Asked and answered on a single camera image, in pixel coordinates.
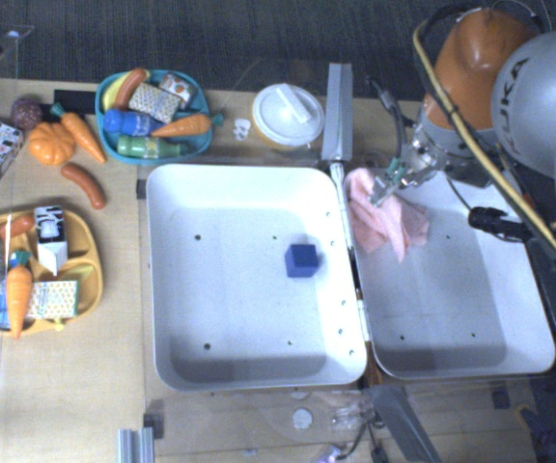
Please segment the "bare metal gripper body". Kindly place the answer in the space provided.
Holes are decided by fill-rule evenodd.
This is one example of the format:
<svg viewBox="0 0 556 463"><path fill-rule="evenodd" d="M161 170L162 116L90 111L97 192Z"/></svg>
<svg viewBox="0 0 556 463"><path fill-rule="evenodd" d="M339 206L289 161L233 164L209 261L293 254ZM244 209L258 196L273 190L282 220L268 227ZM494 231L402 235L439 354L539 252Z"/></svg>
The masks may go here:
<svg viewBox="0 0 556 463"><path fill-rule="evenodd" d="M405 188L420 185L443 171L446 162L447 153L427 134L415 133L408 143L402 143L401 155L391 160L387 177L389 181L403 177Z"/></svg>

